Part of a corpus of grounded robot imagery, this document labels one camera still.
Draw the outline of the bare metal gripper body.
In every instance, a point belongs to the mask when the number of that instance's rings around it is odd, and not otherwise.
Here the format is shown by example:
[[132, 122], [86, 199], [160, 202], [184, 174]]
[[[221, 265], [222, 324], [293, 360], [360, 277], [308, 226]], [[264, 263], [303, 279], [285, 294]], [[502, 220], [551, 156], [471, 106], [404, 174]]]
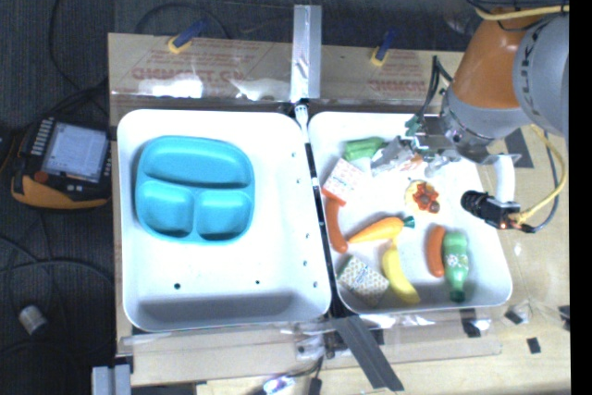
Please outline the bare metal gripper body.
[[459, 161], [462, 157], [442, 130], [437, 115], [413, 115], [405, 122], [405, 138], [425, 161]]

